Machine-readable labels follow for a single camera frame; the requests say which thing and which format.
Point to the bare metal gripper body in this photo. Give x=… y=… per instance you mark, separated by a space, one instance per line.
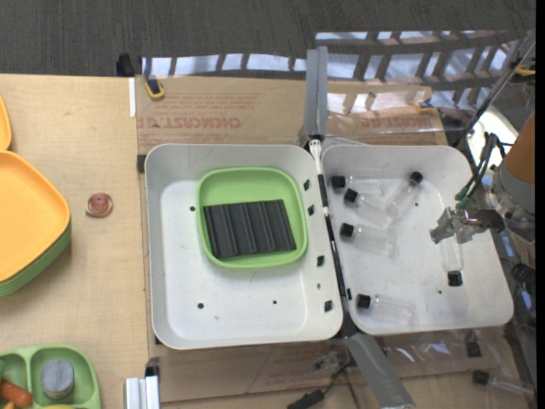
x=489 y=220

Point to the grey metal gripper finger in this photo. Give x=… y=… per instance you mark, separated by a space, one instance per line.
x=466 y=228
x=443 y=227

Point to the clear bottle with black cap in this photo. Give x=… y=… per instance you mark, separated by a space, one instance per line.
x=366 y=205
x=383 y=308
x=404 y=194
x=366 y=237
x=340 y=182
x=452 y=259
x=483 y=377

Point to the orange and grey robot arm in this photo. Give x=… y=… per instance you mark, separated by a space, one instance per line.
x=523 y=156

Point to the white plastic tray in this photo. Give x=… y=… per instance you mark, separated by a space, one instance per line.
x=421 y=279
x=238 y=305

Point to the thin black and white rod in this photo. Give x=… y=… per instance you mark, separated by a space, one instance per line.
x=328 y=224

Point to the black ribbed rack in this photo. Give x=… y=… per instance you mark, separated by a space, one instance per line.
x=249 y=228

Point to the green square plate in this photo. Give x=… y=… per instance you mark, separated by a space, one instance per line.
x=251 y=183

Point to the brown cardboard board red print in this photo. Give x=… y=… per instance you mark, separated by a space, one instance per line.
x=221 y=113

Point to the pink round disc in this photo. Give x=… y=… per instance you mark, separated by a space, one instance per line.
x=99 y=205

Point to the green divided plate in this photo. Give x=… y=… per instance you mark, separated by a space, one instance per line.
x=87 y=377

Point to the grey metal cylinder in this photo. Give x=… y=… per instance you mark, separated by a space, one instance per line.
x=58 y=378

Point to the yellow plate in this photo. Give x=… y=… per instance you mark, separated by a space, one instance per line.
x=25 y=215
x=3 y=126

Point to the black cylinder on white bracket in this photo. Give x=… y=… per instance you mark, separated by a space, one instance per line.
x=523 y=273

